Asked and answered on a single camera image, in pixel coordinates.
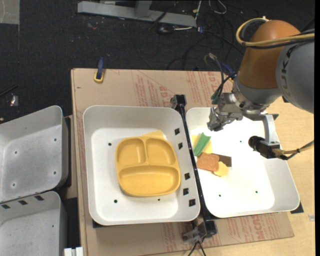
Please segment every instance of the metal base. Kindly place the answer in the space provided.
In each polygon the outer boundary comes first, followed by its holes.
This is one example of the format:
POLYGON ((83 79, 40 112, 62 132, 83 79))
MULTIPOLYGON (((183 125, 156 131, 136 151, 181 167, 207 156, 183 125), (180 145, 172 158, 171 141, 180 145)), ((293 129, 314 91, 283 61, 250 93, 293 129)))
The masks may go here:
MULTIPOLYGON (((151 2, 152 1, 137 1, 135 8, 132 8, 113 4, 81 1, 78 3, 77 12, 81 14, 93 14, 145 22, 154 22, 163 14, 163 12, 149 10, 151 2)), ((167 12, 165 16, 160 20, 160 22, 186 27, 197 27, 196 20, 191 15, 176 14, 170 12, 167 12)))

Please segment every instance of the yellow plate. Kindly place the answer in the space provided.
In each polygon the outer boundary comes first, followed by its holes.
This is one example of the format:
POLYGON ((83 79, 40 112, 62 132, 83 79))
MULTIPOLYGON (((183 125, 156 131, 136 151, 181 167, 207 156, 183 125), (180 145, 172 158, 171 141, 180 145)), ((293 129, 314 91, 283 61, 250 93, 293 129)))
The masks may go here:
POLYGON ((115 163, 119 185, 130 196, 167 195, 181 183, 176 152, 160 136, 123 139, 116 147, 115 163))

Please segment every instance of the blue and yellow clamp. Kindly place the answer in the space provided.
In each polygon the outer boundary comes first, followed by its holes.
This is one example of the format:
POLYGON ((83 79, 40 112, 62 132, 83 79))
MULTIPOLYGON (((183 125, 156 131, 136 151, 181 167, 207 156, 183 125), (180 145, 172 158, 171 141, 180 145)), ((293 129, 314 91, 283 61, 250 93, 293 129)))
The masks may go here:
POLYGON ((104 79, 104 73, 103 73, 104 65, 105 65, 105 57, 100 56, 99 62, 98 62, 98 69, 94 73, 94 81, 96 81, 97 83, 102 83, 104 79))

